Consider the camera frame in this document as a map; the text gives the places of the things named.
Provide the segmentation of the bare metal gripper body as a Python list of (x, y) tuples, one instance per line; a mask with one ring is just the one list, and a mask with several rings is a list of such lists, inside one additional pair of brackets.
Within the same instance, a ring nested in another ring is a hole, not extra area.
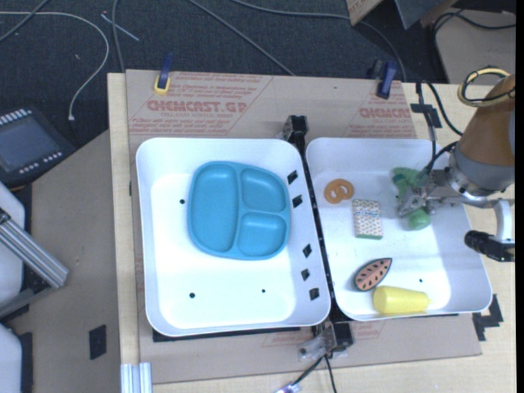
[(466, 175), (455, 167), (446, 166), (444, 169), (431, 171), (424, 168), (418, 173), (416, 189), (425, 201), (470, 201), (472, 199), (472, 195), (468, 193), (470, 183)]

